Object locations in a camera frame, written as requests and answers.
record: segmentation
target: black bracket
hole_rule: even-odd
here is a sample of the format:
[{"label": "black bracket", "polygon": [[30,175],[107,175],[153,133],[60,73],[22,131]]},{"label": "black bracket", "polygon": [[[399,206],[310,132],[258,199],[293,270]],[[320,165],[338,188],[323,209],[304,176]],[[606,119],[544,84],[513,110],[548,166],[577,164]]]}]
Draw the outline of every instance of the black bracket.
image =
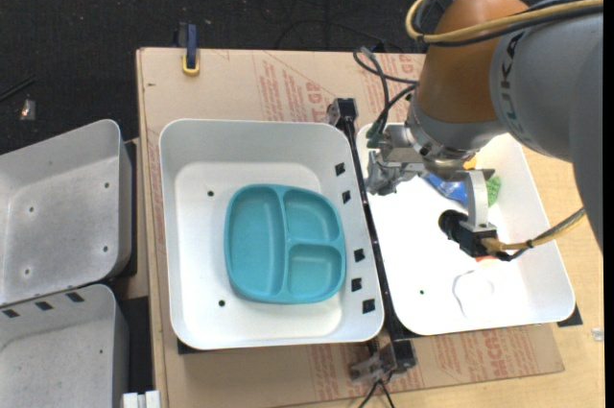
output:
[{"label": "black bracket", "polygon": [[[356,127],[354,125],[354,121],[358,117],[356,102],[351,98],[336,99],[328,107],[327,115],[328,123],[341,130],[347,137],[352,153],[352,159],[354,161],[354,168],[356,170],[358,187],[361,193],[363,211],[366,217],[366,225],[368,227],[371,246],[375,256],[375,266],[379,277],[380,289],[382,291],[382,301],[384,304],[384,328],[390,336],[390,344],[392,347],[393,367],[391,372],[405,372],[416,365],[416,358],[413,351],[411,338],[414,338],[417,335],[411,333],[404,325],[401,324],[396,316],[396,313],[394,312],[394,307],[392,306],[392,297],[390,295],[390,288],[386,277],[384,258],[382,257],[371,209],[368,205],[366,186],[363,179],[363,169],[358,157],[358,148],[356,146]],[[378,349],[378,345],[375,340],[372,340],[368,346],[371,354]]]}]

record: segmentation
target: blue plastic plate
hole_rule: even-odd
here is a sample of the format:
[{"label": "blue plastic plate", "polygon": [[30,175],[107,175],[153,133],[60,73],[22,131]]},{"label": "blue plastic plate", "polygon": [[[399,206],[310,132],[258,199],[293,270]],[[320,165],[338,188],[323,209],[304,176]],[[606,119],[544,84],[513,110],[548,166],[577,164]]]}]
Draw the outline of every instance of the blue plastic plate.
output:
[{"label": "blue plastic plate", "polygon": [[224,252],[232,286],[252,300],[326,300],[345,278],[337,209],[302,188],[253,184],[237,191],[226,213]]}]

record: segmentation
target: wire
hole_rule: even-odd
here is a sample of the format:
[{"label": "wire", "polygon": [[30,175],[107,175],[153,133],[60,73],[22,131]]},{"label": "wire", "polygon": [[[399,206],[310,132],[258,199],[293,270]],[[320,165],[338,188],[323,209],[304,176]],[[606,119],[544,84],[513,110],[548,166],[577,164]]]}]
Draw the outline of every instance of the wire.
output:
[{"label": "wire", "polygon": [[25,89],[28,85],[33,84],[34,82],[36,82],[35,80],[35,76],[31,75],[30,77],[24,79],[23,81],[12,85],[11,87],[9,87],[8,89],[0,92],[0,103],[2,101],[6,101],[7,99],[9,99],[13,94],[16,94],[17,92],[19,92],[21,89]]},{"label": "wire", "polygon": [[535,246],[539,246],[540,244],[550,242],[557,237],[566,234],[570,230],[579,226],[579,224],[581,224],[585,217],[586,211],[584,210],[584,208],[581,208],[577,212],[567,217],[562,222],[558,223],[556,226],[549,228],[545,232],[542,232],[534,239],[529,239],[520,243],[506,244],[501,242],[499,239],[495,239],[493,237],[486,237],[480,242],[486,248],[489,254],[497,254],[499,252],[513,250],[528,250],[534,248]]},{"label": "wire", "polygon": [[390,408],[394,408],[394,403],[392,402],[392,398],[390,397],[390,393],[388,391],[388,388],[386,387],[386,385],[390,382],[390,378],[391,378],[391,375],[389,375],[389,378],[387,381],[384,381],[383,379],[376,380],[371,386],[371,389],[369,389],[368,393],[365,396],[365,399],[363,399],[363,402],[359,405],[358,408],[365,408],[366,404],[369,403],[369,401],[375,394],[375,390],[377,389],[378,386],[382,387],[382,391],[386,395]]},{"label": "wire", "polygon": [[[375,70],[377,70],[377,75],[382,81],[382,90],[384,91],[384,108],[378,117],[378,120],[381,121],[378,132],[382,133],[384,131],[384,127],[388,123],[388,113],[390,110],[390,91],[388,89],[388,83],[386,82],[386,74],[384,74],[382,65],[380,65],[380,62],[375,58],[375,55],[371,51],[369,51],[365,46],[363,46],[359,51],[365,55],[371,61],[371,63],[373,63]],[[356,59],[358,56],[358,51],[355,50],[353,55],[354,59]]]},{"label": "wire", "polygon": [[[375,66],[375,69],[369,68],[368,65],[363,63],[358,56],[359,53],[362,53],[363,55],[365,55],[371,61],[371,63],[373,63],[373,65]],[[369,72],[372,72],[378,75],[380,80],[382,81],[382,89],[384,91],[384,107],[382,108],[382,111],[377,117],[376,123],[373,124],[374,126],[377,126],[378,133],[382,133],[384,131],[384,128],[386,127],[386,124],[388,123],[388,116],[389,116],[390,109],[392,108],[392,106],[394,106],[394,104],[396,104],[399,100],[403,99],[405,96],[410,94],[417,87],[418,82],[409,81],[406,79],[395,78],[397,79],[395,82],[402,82],[402,84],[408,84],[408,86],[405,87],[403,90],[401,90],[398,94],[396,94],[391,99],[390,91],[389,91],[388,83],[387,83],[387,80],[391,76],[388,76],[387,74],[384,73],[384,70],[382,69],[382,65],[375,58],[375,55],[370,50],[368,50],[366,47],[362,47],[359,50],[354,50],[353,57],[354,57],[354,60],[359,65],[361,65],[363,68],[365,68]]]},{"label": "wire", "polygon": [[[567,3],[546,6],[538,10],[529,9],[528,11],[519,12],[513,15],[507,15],[505,17],[500,17],[497,19],[492,19],[481,24],[461,28],[448,33],[427,35],[419,30],[415,19],[417,17],[419,18],[420,11],[423,10],[424,4],[428,2],[429,0],[416,0],[412,4],[405,20],[405,28],[409,36],[413,39],[441,46],[460,46],[463,44],[468,44],[466,41],[477,42],[490,39],[494,36],[502,36],[508,33],[510,29],[497,32],[493,32],[492,30],[498,28],[505,28],[506,26],[509,26],[510,28],[516,26],[518,28],[524,28],[529,25],[534,25],[536,23],[551,22],[554,20],[560,20],[561,18],[569,18],[570,16],[595,13],[602,11],[603,9],[603,0],[575,0]],[[474,36],[484,32],[488,32],[489,35],[471,37],[469,39],[466,38],[467,36]],[[450,42],[454,39],[463,37],[465,37],[464,43],[452,44]]]},{"label": "wire", "polygon": [[[356,61],[356,62],[357,62],[359,65],[361,65],[361,66],[364,68],[364,70],[366,70],[366,71],[368,71],[368,72],[371,72],[372,74],[379,75],[379,72],[378,72],[378,71],[377,71],[375,68],[368,66],[366,63],[364,63],[364,62],[363,62],[363,61],[360,59],[360,57],[358,56],[358,52],[356,52],[356,51],[354,52],[354,60],[355,60],[355,61]],[[387,73],[384,73],[384,77],[385,77],[387,80],[389,80],[389,81],[399,82],[399,83],[401,83],[401,84],[411,84],[411,85],[417,85],[417,81],[415,81],[415,80],[411,80],[411,79],[402,79],[401,77],[394,77],[393,75],[389,75],[389,74],[387,74]]]},{"label": "wire", "polygon": [[[301,24],[310,24],[310,23],[311,23],[311,24],[330,24],[331,26],[335,26],[335,27],[340,28],[340,29],[345,29],[345,30],[347,30],[347,31],[351,31],[352,33],[355,33],[355,34],[357,34],[357,35],[365,36],[365,37],[368,37],[368,38],[370,38],[370,39],[376,39],[376,40],[378,40],[379,42],[382,42],[382,43],[383,43],[383,42],[385,42],[385,40],[384,40],[384,39],[382,39],[382,38],[381,38],[381,37],[379,37],[379,36],[374,36],[374,35],[371,35],[371,34],[369,34],[369,33],[366,33],[365,31],[360,31],[360,30],[358,30],[358,29],[356,29],[356,28],[353,28],[353,27],[348,26],[348,25],[346,25],[346,24],[342,24],[342,23],[337,22],[337,21],[326,21],[325,19],[302,19],[302,20],[298,20],[297,22],[295,22],[295,24],[294,24],[294,25],[291,25],[291,26],[289,26],[288,28],[286,28],[286,29],[285,29],[285,30],[284,30],[284,31],[281,33],[281,35],[280,35],[280,36],[279,36],[279,37],[278,37],[278,38],[275,40],[275,42],[274,42],[274,44],[273,44],[273,47],[272,47],[272,48],[273,48],[273,49],[279,49],[279,45],[280,45],[281,41],[284,39],[284,37],[285,37],[285,36],[286,36],[286,35],[287,35],[287,34],[288,34],[290,31],[295,30],[295,29],[297,28],[297,26],[300,26]],[[394,47],[395,47],[396,49],[398,49],[399,51],[402,51],[402,49],[401,49],[400,47],[395,46],[395,45],[392,45],[392,46],[394,46]]]}]

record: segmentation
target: white bin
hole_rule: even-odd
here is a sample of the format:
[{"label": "white bin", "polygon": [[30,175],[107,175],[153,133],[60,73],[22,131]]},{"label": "white bin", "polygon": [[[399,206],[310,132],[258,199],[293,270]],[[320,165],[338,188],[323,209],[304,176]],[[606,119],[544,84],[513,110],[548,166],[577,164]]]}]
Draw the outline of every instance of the white bin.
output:
[{"label": "white bin", "polygon": [[[177,120],[160,135],[160,160],[171,321],[179,340],[216,349],[361,342],[377,335],[384,311],[342,132],[320,123]],[[264,303],[232,289],[224,264],[226,208],[235,191],[254,183],[317,191],[337,208],[346,274],[332,298]]]},{"label": "white bin", "polygon": [[[365,177],[368,128],[359,131],[357,142]],[[502,241],[526,241],[550,227],[522,148],[511,135],[490,141],[478,153],[478,165],[501,178],[488,216]],[[555,241],[509,262],[478,262],[437,224],[443,211],[466,209],[426,180],[416,177],[399,184],[394,194],[368,199],[394,311],[414,333],[552,323],[574,312],[574,291]]]}]

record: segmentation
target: green object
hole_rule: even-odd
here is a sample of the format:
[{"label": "green object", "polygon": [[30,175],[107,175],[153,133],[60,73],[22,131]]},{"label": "green object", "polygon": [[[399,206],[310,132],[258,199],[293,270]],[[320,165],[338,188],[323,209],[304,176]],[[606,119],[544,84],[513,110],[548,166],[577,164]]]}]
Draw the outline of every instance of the green object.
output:
[{"label": "green object", "polygon": [[366,146],[369,149],[377,149],[379,147],[382,135],[379,133],[379,129],[382,126],[380,121],[375,121],[371,125],[371,128],[366,132]]},{"label": "green object", "polygon": [[501,178],[493,176],[486,182],[486,191],[488,192],[488,206],[493,206],[499,196],[501,188]]}]

